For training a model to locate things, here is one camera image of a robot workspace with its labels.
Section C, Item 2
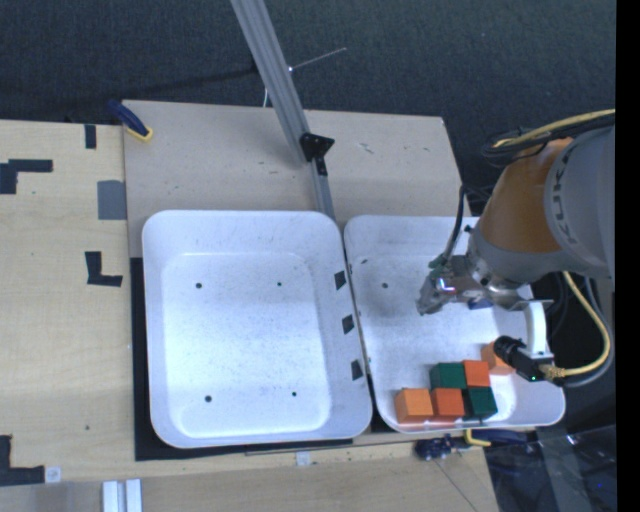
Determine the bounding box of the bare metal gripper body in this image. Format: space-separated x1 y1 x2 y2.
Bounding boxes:
428 254 527 310

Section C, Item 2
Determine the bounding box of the white plastic tray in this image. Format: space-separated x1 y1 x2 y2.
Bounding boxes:
141 209 374 450
343 214 567 435

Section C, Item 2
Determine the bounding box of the green cube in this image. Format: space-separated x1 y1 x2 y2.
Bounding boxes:
463 386 499 420
429 362 468 391

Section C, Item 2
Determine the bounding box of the orange cube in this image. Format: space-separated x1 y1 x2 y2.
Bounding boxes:
394 388 435 426
480 342 516 377
430 387 467 419
462 359 492 389

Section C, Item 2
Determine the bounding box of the pale wood board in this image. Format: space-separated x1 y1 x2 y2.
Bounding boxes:
121 99 494 482

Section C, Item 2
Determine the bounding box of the black cylinder on white bracket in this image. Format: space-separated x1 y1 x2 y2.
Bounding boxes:
492 298 556 384

